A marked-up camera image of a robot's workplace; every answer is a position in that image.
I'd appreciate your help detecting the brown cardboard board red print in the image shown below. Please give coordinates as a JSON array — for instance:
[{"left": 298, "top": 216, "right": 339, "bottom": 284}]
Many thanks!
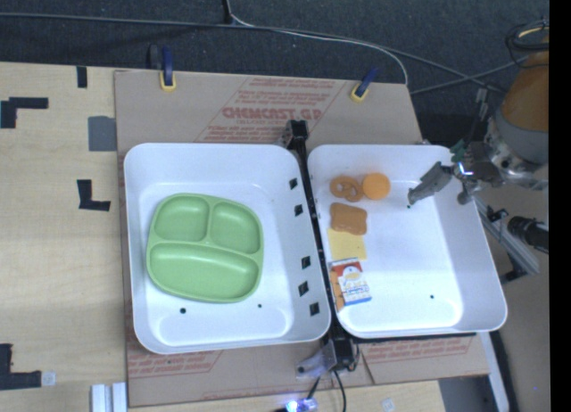
[{"left": 112, "top": 70, "right": 492, "bottom": 408}]

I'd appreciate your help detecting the black block with thin wires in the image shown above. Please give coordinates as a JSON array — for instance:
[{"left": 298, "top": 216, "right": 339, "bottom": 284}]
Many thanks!
[
  {"left": 328, "top": 337, "right": 360, "bottom": 372},
  {"left": 277, "top": 119, "right": 310, "bottom": 152}
]

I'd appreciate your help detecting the green divided plate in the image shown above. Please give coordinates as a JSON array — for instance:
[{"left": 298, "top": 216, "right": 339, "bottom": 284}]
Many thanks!
[{"left": 145, "top": 192, "right": 266, "bottom": 305}]

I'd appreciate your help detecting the thin black rod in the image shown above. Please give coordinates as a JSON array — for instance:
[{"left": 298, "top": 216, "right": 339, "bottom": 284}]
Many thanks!
[{"left": 294, "top": 144, "right": 343, "bottom": 342}]

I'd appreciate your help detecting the black cylinder on white bracket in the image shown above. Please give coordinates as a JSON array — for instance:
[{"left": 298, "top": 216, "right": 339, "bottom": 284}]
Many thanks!
[{"left": 505, "top": 215, "right": 550, "bottom": 254}]

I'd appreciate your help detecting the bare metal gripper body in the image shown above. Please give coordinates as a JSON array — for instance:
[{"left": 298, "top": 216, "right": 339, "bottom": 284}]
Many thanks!
[{"left": 451, "top": 129, "right": 549, "bottom": 191}]

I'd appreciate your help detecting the red and white carton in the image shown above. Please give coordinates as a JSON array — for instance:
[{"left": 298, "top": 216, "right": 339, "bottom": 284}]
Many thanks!
[{"left": 328, "top": 258, "right": 373, "bottom": 312}]

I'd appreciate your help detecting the orange round biscuit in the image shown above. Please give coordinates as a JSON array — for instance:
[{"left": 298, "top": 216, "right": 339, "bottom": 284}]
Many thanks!
[{"left": 361, "top": 171, "right": 393, "bottom": 202}]

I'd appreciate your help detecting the brown pretzel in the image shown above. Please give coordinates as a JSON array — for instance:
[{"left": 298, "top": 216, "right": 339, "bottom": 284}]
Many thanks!
[{"left": 329, "top": 175, "right": 365, "bottom": 203}]

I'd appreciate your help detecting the white plastic tray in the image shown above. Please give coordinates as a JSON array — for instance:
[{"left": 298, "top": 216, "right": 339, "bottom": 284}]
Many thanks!
[
  {"left": 122, "top": 142, "right": 333, "bottom": 355},
  {"left": 306, "top": 143, "right": 509, "bottom": 340}
]

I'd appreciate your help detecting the yellow cheese slice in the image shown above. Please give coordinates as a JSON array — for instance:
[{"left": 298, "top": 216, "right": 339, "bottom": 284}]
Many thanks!
[{"left": 326, "top": 227, "right": 368, "bottom": 262}]

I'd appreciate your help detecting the brown bread slice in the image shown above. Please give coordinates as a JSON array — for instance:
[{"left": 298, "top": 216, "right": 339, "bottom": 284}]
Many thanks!
[{"left": 329, "top": 202, "right": 369, "bottom": 236}]

